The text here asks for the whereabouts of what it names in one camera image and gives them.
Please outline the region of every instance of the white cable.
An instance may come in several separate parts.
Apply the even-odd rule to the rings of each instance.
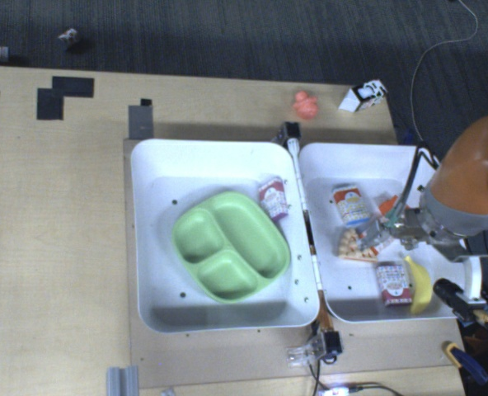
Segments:
[[[473,12],[473,10],[471,10],[468,6],[466,6],[464,4],[464,2],[462,0],[458,0],[458,2],[460,4],[463,5],[463,7],[472,14],[473,18],[475,18],[475,30],[473,31],[473,33],[471,35],[469,35],[467,38],[462,38],[460,40],[445,40],[445,41],[440,41],[439,43],[435,44],[435,45],[432,45],[430,46],[426,51],[424,51],[424,53],[420,56],[420,59],[418,60],[418,64],[416,65],[416,68],[415,68],[415,72],[413,73],[412,75],[412,82],[411,82],[411,95],[410,95],[410,99],[411,99],[411,116],[412,116],[412,124],[414,125],[415,127],[415,131],[416,131],[416,134],[418,135],[418,138],[420,138],[421,141],[424,140],[424,138],[422,137],[422,134],[420,133],[420,131],[418,130],[418,125],[416,124],[416,117],[415,117],[415,106],[414,106],[414,103],[413,103],[413,90],[415,88],[415,79],[416,79],[416,74],[418,73],[418,69],[420,68],[420,65],[422,64],[422,62],[424,61],[424,57],[426,54],[428,54],[432,49],[435,49],[437,47],[439,47],[440,45],[444,45],[444,44],[453,44],[453,43],[462,43],[464,41],[469,41],[470,39],[472,39],[476,33],[478,32],[478,17],[476,17],[476,14]]]

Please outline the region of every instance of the banana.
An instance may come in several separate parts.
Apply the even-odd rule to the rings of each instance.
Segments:
[[[408,255],[403,259],[411,268],[411,273],[415,282],[415,293],[412,296],[411,313],[419,314],[427,308],[433,296],[433,286],[429,273],[420,264],[412,261]]]

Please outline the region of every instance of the green divided plate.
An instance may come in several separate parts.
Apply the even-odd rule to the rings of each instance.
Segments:
[[[255,201],[224,192],[183,214],[172,241],[189,273],[218,302],[243,300],[281,276],[289,246]]]

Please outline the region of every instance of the red toy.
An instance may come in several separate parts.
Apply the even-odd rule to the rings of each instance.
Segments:
[[[295,94],[295,102],[292,107],[295,109],[297,116],[306,120],[316,117],[319,111],[317,97],[309,97],[305,91],[299,91]]]

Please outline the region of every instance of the wooden tabletop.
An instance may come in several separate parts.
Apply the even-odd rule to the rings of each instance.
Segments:
[[[65,97],[63,120],[37,120],[37,89],[51,88],[53,76],[94,78],[94,95]],[[395,143],[386,102],[357,114],[337,110],[347,86],[0,67],[0,394],[105,394],[107,369],[133,363],[128,107],[152,100],[157,137],[270,140],[283,121],[299,120],[291,105],[301,89],[317,95],[320,106],[315,120],[301,121],[303,141]],[[447,340],[461,344],[454,320],[335,325],[348,349],[324,370],[325,383],[379,381],[403,394],[463,394],[458,371],[439,349]],[[282,353],[275,336],[282,333],[264,332],[263,351]],[[198,339],[209,349],[209,339]],[[232,383],[226,377],[237,375],[223,372],[236,367],[220,365],[212,381],[221,383],[198,384],[180,370],[184,352],[167,356],[176,358],[181,379],[143,389],[143,396],[171,384],[177,396],[312,392],[308,371],[284,374],[284,359],[272,375]]]

